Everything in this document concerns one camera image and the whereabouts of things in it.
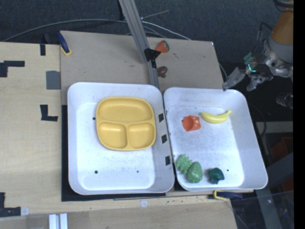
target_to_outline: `wooden table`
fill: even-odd
[[[96,43],[101,43],[100,50],[106,51],[103,53],[104,63],[100,67],[113,66],[114,60],[117,67],[121,64],[124,71],[132,71],[131,78],[110,71],[108,76],[95,76],[93,82],[104,82],[107,79],[114,83],[132,81],[149,84],[148,77],[141,77],[147,70],[146,64],[139,62],[132,37],[69,31],[63,32],[63,35],[69,45],[76,45],[73,40],[79,42],[80,38],[85,38],[85,43],[94,38]],[[149,38],[152,48],[158,41],[160,38]],[[171,46],[170,52],[161,54],[157,59],[157,66],[166,65],[169,69],[166,78],[159,78],[162,91],[171,86],[221,88],[223,80],[211,42],[167,41]],[[110,46],[113,43],[120,45],[119,56]],[[156,220],[158,225],[163,223],[168,228],[177,228],[178,221],[184,228],[186,224],[189,228],[197,228],[202,223],[206,223],[205,228],[236,228],[230,201],[208,199],[207,194],[211,194],[211,191],[191,193],[172,189],[161,198],[61,201],[61,105],[66,101],[65,93],[69,84],[84,79],[79,76],[85,74],[85,71],[69,72],[70,66],[80,60],[77,57],[78,50],[81,48],[73,47],[72,55],[68,58],[63,56],[58,45],[45,45],[46,55],[41,55],[39,44],[0,43],[0,63],[25,61],[24,67],[8,67],[7,77],[0,78],[0,192],[6,193],[5,207],[28,208],[29,215],[69,213],[71,225],[79,224],[77,221],[86,217],[83,213],[85,211],[90,218],[97,219],[103,214],[104,218],[109,219],[103,220],[103,225],[116,225],[118,228],[122,221],[117,220],[114,214],[122,218],[137,214],[139,223],[150,219],[151,227],[153,220]],[[98,60],[98,55],[95,58],[87,56],[81,62],[94,64]],[[81,62],[74,64],[74,67],[81,69]],[[50,71],[61,72],[61,90],[46,88],[46,72]],[[41,104],[47,104],[48,115],[58,116],[58,120],[42,121]],[[147,203],[145,208],[141,207],[143,200]],[[26,218],[16,220],[23,223]],[[90,222],[91,225],[96,224],[96,220],[93,221]],[[7,220],[0,220],[0,228],[6,224],[9,224]]]

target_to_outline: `banana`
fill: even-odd
[[[227,110],[223,114],[211,114],[208,112],[202,112],[201,116],[205,121],[207,121],[209,123],[218,124],[218,123],[226,121],[228,119],[230,113],[231,113],[231,110]]]

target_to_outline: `orange object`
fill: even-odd
[[[183,128],[188,131],[198,130],[201,125],[198,116],[189,115],[182,120]]]
[[[155,50],[159,52],[168,52],[170,50],[170,46],[165,40],[162,40],[161,42],[159,42]]]

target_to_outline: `green vegetable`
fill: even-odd
[[[200,182],[203,177],[202,168],[199,162],[192,163],[191,167],[188,169],[186,178],[191,183]]]
[[[189,167],[191,167],[192,161],[189,159],[189,157],[184,155],[181,155],[179,159],[176,161],[176,167],[178,170],[180,170],[183,174],[187,173],[187,170]]]
[[[224,174],[219,168],[214,168],[209,170],[209,176],[210,176],[209,181],[212,182],[213,184],[218,184],[220,180],[224,180]]]

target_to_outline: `yellow plate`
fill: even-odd
[[[142,150],[155,142],[153,108],[142,98],[105,98],[96,108],[95,119],[99,140],[108,149]]]

